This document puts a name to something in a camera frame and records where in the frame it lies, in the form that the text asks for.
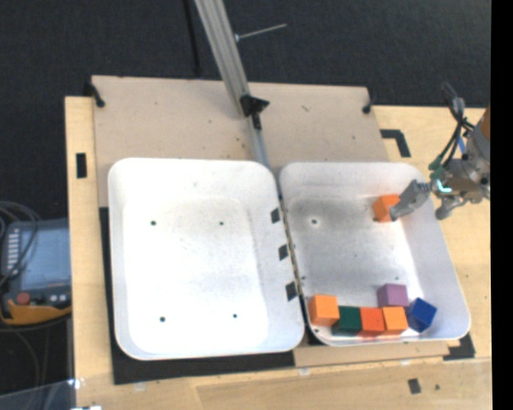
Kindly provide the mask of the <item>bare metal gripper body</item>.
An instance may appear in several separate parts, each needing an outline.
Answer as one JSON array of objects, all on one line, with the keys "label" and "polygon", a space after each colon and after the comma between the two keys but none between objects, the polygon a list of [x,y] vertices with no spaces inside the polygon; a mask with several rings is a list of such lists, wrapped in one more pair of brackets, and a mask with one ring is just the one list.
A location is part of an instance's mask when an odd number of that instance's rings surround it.
[{"label": "bare metal gripper body", "polygon": [[444,202],[480,203],[490,199],[490,162],[478,155],[462,155],[429,164],[433,193]]}]

